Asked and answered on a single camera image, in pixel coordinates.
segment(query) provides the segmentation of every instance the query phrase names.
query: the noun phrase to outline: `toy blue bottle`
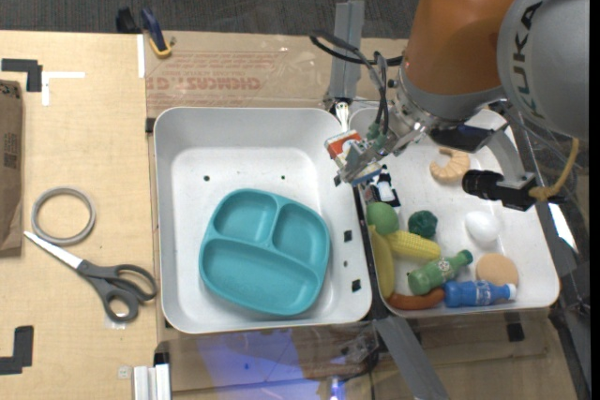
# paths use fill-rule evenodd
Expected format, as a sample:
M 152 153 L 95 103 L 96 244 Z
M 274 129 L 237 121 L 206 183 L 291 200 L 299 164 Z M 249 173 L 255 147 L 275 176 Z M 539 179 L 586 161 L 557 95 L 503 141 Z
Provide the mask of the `toy blue bottle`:
M 494 285 L 487 280 L 456 282 L 448 280 L 443 284 L 446 306 L 484 306 L 497 300 L 515 300 L 517 287 L 513 284 Z

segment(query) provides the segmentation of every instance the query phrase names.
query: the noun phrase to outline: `scissors handle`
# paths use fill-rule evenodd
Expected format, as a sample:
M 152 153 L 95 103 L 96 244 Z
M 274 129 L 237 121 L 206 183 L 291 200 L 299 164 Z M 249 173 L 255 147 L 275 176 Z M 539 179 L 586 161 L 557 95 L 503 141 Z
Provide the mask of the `scissors handle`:
M 94 286 L 104 305 L 107 315 L 114 321 L 130 321 L 138 315 L 139 302 L 145 302 L 157 296 L 158 287 L 152 275 L 137 265 L 121 264 L 113 267 L 99 267 L 83 260 L 77 272 Z M 121 274 L 139 274 L 147 280 L 149 291 L 142 289 L 136 282 L 127 280 Z M 128 309 L 125 315 L 118 315 L 111 306 L 111 301 L 120 300 Z

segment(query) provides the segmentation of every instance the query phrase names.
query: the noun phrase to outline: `white plastic tray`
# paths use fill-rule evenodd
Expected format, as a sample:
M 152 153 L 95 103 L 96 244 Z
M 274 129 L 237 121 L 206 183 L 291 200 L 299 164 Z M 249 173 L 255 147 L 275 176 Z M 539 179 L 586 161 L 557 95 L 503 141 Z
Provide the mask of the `white plastic tray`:
M 350 126 L 365 136 L 368 126 L 375 118 L 377 109 L 364 108 L 352 114 Z M 469 122 L 471 126 L 497 128 L 504 119 L 494 111 L 481 111 Z M 507 131 L 514 142 L 510 129 Z M 502 172 L 496 157 L 484 147 L 476 154 L 469 154 L 471 168 Z M 443 303 L 428 310 L 398 310 L 388 308 L 406 318 L 434 318 L 448 315 L 482 313 L 543 308 L 553 304 L 560 292 L 559 278 L 548 250 L 546 237 L 534 207 L 527 212 L 507 209 L 499 201 L 481 200 L 462 190 L 460 182 L 451 185 L 438 183 L 429 173 L 429 163 L 436 160 L 445 165 L 449 156 L 439 153 L 439 146 L 425 137 L 410 144 L 398 157 L 382 160 L 392 176 L 401 206 L 397 209 L 400 227 L 407 230 L 409 217 L 417 211 L 429 210 L 438 217 L 435 240 L 442 254 L 454 256 L 464 248 L 473 254 L 473 262 L 463 268 L 457 281 L 474 280 L 475 265 L 486 253 L 498 252 L 511 259 L 517 266 L 519 283 L 517 298 L 513 302 L 486 307 L 447 308 Z M 482 211 L 501 220 L 502 230 L 498 240 L 489 246 L 477 243 L 464 226 L 468 212 Z M 423 261 L 396 258 L 396 291 L 411 294 L 407 273 L 419 268 Z
M 222 333 L 352 322 L 371 306 L 365 250 L 348 185 L 325 140 L 339 122 L 318 109 L 174 108 L 155 124 L 162 308 L 183 333 Z M 306 312 L 281 318 L 252 312 L 212 293 L 198 258 L 219 201 L 256 188 L 305 204 L 330 232 L 329 264 L 319 298 Z M 352 240 L 345 241 L 345 232 Z M 360 289 L 353 284 L 360 282 Z

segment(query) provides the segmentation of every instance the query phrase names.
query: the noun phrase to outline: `teal plate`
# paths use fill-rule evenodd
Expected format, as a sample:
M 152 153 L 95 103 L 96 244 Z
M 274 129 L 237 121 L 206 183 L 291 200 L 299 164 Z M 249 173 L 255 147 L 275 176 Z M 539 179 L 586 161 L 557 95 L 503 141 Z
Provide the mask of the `teal plate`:
M 317 300 L 329 250 L 325 222 L 306 205 L 262 190 L 235 190 L 210 219 L 200 275 L 230 302 L 292 316 Z

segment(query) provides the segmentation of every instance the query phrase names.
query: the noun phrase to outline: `scissors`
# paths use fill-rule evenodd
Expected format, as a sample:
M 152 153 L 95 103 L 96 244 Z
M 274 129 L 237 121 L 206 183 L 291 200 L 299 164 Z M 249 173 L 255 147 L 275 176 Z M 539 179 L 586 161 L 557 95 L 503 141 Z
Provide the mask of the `scissors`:
M 114 265 L 113 267 L 98 267 L 93 263 L 80 259 L 65 249 L 46 242 L 36 234 L 26 231 L 25 237 L 39 245 L 48 253 L 62 260 L 80 276 L 92 284 L 100 296 L 104 310 L 113 321 L 131 321 L 138 316 L 140 302 L 152 300 L 157 296 L 158 288 L 155 279 L 141 267 L 130 264 Z M 127 280 L 121 274 L 138 274 L 147 280 L 149 291 L 142 289 L 136 282 Z M 117 313 L 111 307 L 113 300 L 120 300 L 127 306 L 127 313 Z

